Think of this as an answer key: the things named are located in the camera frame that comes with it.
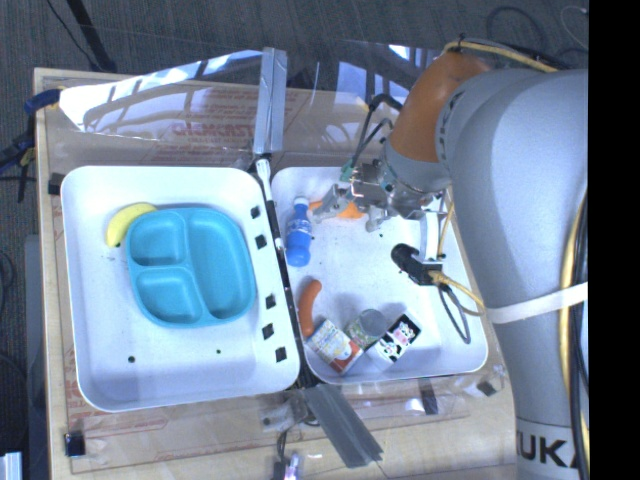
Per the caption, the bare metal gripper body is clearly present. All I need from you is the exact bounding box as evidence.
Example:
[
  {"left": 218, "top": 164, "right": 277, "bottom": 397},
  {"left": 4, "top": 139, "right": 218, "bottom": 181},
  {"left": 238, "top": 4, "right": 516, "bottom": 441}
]
[{"left": 349, "top": 161, "right": 442, "bottom": 220}]

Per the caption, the orange carrot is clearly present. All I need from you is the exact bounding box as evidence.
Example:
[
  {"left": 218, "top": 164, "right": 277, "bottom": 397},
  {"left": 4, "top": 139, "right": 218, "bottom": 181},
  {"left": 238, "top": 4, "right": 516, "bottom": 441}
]
[{"left": 307, "top": 198, "right": 367, "bottom": 220}]

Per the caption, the blue bottle with white cap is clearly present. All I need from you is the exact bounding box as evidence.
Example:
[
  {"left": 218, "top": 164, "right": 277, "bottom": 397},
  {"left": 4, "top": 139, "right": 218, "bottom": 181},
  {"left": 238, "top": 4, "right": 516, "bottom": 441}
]
[{"left": 284, "top": 196, "right": 314, "bottom": 268}]

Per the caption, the white plastic tray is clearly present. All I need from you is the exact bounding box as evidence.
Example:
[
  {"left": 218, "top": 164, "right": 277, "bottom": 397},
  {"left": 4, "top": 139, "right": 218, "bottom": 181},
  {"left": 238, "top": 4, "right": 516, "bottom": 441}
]
[
  {"left": 59, "top": 164, "right": 302, "bottom": 414},
  {"left": 269, "top": 165, "right": 490, "bottom": 386}
]

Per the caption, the orange sausage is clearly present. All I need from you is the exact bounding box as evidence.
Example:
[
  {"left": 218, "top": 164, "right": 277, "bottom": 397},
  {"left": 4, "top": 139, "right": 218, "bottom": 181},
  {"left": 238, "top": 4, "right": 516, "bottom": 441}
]
[{"left": 298, "top": 278, "right": 324, "bottom": 340}]

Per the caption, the green can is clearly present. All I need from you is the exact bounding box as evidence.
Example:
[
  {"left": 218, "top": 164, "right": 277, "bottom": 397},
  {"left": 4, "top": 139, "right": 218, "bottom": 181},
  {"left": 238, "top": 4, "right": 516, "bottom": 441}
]
[{"left": 345, "top": 308, "right": 388, "bottom": 351}]

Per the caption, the black and white cow carton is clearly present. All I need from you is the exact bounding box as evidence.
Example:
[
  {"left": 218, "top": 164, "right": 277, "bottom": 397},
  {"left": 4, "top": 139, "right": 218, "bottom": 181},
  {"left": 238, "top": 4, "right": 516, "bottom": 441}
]
[{"left": 373, "top": 312, "right": 422, "bottom": 365}]

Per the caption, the white and orange carton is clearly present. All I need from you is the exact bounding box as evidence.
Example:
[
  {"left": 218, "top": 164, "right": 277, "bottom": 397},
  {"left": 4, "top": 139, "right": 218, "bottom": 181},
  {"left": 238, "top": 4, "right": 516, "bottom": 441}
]
[{"left": 305, "top": 318, "right": 364, "bottom": 374}]

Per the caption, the blue divided plate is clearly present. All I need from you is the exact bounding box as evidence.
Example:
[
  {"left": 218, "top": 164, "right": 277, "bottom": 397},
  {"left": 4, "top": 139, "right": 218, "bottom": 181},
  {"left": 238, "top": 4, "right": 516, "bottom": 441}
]
[{"left": 124, "top": 206, "right": 258, "bottom": 329}]

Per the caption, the yellow banana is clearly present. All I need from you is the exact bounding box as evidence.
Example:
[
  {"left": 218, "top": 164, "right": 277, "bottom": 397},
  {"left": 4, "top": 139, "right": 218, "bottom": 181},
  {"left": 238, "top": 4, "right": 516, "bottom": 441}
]
[{"left": 105, "top": 202, "right": 158, "bottom": 249}]

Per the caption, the black cylinder on white bracket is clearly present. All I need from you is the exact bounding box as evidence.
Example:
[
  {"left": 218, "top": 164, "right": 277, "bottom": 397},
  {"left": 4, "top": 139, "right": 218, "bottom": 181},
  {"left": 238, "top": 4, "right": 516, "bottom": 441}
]
[{"left": 390, "top": 210, "right": 446, "bottom": 287}]

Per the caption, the black block with thin wires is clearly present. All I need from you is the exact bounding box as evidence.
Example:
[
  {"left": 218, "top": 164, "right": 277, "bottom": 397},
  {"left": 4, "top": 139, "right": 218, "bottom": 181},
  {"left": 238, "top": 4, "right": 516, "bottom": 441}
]
[{"left": 271, "top": 451, "right": 304, "bottom": 480}]

